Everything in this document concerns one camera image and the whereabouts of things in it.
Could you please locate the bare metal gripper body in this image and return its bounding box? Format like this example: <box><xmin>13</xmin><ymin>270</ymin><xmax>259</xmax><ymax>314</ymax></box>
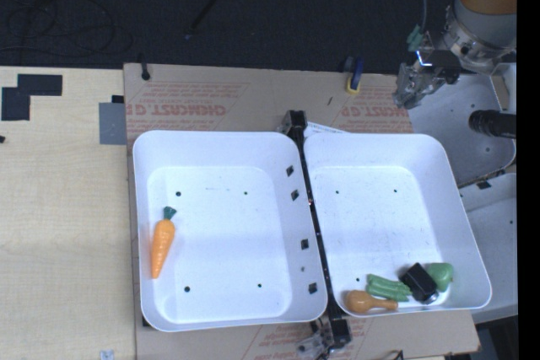
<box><xmin>416</xmin><ymin>32</ymin><xmax>517</xmax><ymax>86</ymax></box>

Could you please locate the white paper sheet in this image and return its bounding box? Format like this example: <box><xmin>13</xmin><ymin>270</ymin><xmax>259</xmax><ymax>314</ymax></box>
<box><xmin>304</xmin><ymin>121</ymin><xmax>352</xmax><ymax>137</ymax></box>

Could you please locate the white plastic tray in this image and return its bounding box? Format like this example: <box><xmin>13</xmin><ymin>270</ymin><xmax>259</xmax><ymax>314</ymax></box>
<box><xmin>132</xmin><ymin>129</ymin><xmax>329</xmax><ymax>333</ymax></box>
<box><xmin>301</xmin><ymin>132</ymin><xmax>493</xmax><ymax>318</ymax></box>

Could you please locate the green pepper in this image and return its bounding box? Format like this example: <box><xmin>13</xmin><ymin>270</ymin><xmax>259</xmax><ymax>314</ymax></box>
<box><xmin>425</xmin><ymin>261</ymin><xmax>456</xmax><ymax>293</ymax></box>

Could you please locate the black box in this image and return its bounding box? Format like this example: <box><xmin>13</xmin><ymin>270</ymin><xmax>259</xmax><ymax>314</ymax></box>
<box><xmin>398</xmin><ymin>262</ymin><xmax>440</xmax><ymax>305</ymax></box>

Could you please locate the green beans bundle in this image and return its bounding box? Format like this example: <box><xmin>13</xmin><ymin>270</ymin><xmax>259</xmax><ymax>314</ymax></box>
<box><xmin>364</xmin><ymin>273</ymin><xmax>413</xmax><ymax>303</ymax></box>

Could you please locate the brown cardboard board red print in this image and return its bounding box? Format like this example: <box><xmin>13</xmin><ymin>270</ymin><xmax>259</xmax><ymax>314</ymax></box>
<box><xmin>122</xmin><ymin>62</ymin><xmax>482</xmax><ymax>360</ymax></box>

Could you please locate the tan drumstick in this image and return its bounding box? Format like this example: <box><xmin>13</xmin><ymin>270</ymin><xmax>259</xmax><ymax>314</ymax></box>
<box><xmin>344</xmin><ymin>289</ymin><xmax>400</xmax><ymax>315</ymax></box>

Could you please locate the orange carrot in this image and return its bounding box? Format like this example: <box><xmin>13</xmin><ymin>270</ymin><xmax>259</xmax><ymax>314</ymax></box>
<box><xmin>150</xmin><ymin>206</ymin><xmax>178</xmax><ymax>280</ymax></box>

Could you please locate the black cylinder on white bracket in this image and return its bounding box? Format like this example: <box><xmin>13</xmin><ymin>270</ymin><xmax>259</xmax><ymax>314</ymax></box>
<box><xmin>467</xmin><ymin>63</ymin><xmax>519</xmax><ymax>140</ymax></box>

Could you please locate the black block with wires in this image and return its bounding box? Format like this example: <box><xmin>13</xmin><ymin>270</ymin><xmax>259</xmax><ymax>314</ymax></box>
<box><xmin>280</xmin><ymin>110</ymin><xmax>308</xmax><ymax>137</ymax></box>
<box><xmin>327</xmin><ymin>317</ymin><xmax>353</xmax><ymax>348</ymax></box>

